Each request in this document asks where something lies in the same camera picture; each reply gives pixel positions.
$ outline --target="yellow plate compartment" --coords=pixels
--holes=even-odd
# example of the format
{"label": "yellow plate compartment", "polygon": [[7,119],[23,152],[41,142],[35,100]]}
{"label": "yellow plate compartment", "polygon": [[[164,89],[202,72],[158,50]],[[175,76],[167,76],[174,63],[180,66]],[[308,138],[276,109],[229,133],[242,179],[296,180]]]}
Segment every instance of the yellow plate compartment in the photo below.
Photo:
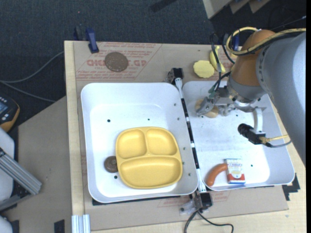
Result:
{"label": "yellow plate compartment", "polygon": [[182,176],[178,144],[159,127],[122,131],[116,141],[119,175],[129,187],[152,189],[176,183]]}

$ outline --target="small box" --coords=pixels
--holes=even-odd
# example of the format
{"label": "small box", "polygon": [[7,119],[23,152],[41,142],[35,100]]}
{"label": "small box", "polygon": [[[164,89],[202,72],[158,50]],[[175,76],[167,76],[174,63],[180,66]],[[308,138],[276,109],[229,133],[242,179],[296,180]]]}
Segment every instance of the small box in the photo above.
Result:
{"label": "small box", "polygon": [[228,166],[227,179],[229,184],[244,184],[245,175],[241,159],[225,159]]}

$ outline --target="sausage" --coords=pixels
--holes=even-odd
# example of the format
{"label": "sausage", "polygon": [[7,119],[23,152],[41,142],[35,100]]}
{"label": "sausage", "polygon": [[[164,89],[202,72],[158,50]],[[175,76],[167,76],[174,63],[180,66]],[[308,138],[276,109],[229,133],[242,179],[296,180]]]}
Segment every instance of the sausage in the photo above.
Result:
{"label": "sausage", "polygon": [[209,173],[207,179],[206,179],[206,184],[208,186],[213,186],[215,179],[217,177],[218,174],[220,174],[223,171],[226,171],[228,169],[228,166],[226,163],[222,163],[222,164],[218,164],[217,166],[215,166]]}

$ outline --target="brown cylinder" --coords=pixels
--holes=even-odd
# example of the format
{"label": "brown cylinder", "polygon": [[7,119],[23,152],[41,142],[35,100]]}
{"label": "brown cylinder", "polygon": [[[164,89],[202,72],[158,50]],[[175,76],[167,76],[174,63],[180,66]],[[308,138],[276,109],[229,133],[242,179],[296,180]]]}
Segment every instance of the brown cylinder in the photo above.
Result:
{"label": "brown cylinder", "polygon": [[[248,37],[241,50],[247,50],[274,34],[275,32],[270,30],[256,31]],[[260,86],[256,76],[256,59],[259,53],[260,50],[256,51],[255,54],[237,57],[231,71],[231,78],[235,82],[249,86]]]}

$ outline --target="brown disc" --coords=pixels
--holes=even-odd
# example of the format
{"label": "brown disc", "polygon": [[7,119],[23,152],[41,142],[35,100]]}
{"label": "brown disc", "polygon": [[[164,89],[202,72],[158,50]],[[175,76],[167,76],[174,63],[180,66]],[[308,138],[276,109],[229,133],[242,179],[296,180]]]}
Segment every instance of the brown disc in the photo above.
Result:
{"label": "brown disc", "polygon": [[114,72],[122,72],[128,66],[127,58],[119,52],[111,52],[105,57],[106,67]]}
{"label": "brown disc", "polygon": [[118,171],[117,158],[115,156],[109,156],[104,161],[104,168],[109,173],[116,173]]}

